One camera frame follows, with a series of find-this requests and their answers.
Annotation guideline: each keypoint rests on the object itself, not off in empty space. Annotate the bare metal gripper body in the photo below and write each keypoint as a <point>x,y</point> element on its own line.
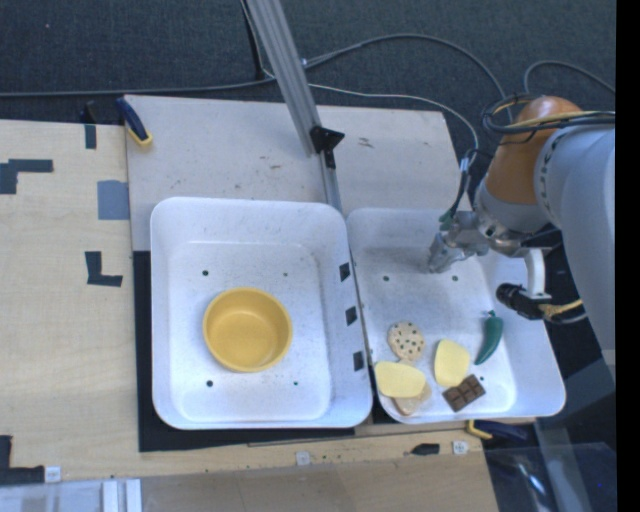
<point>475,235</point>

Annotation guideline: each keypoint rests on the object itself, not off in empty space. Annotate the white plastic tray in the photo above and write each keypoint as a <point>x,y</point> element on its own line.
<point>250,235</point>
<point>415,295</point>

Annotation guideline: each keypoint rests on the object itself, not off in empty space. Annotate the yellow cheese slice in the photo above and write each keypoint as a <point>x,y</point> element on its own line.
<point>399,380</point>
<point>451,362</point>

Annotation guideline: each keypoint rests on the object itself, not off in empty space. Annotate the brown chocolate bar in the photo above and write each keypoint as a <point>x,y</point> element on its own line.
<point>464,393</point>

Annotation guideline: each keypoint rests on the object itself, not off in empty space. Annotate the pale wood board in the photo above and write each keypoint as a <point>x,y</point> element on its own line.
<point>225,150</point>

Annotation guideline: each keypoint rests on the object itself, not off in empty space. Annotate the green chili pepper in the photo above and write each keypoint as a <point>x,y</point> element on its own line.
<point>491,337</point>

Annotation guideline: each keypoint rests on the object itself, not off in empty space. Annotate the tan bread slice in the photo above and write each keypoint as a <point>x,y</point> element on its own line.
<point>409,405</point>

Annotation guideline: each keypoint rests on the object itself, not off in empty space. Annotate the thin black and white rod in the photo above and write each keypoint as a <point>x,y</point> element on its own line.
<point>332,185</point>

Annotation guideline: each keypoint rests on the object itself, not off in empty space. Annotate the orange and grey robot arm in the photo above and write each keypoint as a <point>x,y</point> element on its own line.
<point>575,190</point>

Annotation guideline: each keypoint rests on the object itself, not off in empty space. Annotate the chocolate chip biscuit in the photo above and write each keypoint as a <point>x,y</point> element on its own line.
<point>406,341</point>

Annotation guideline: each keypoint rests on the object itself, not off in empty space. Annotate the yellow bowl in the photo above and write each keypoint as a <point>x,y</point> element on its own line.
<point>247,330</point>

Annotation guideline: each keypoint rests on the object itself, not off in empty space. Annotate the black cylinder on white bracket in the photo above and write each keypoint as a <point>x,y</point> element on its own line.
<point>520,300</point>

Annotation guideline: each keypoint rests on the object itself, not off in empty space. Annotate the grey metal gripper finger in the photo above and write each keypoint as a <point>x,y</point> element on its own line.
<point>457,258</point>
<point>436,259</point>

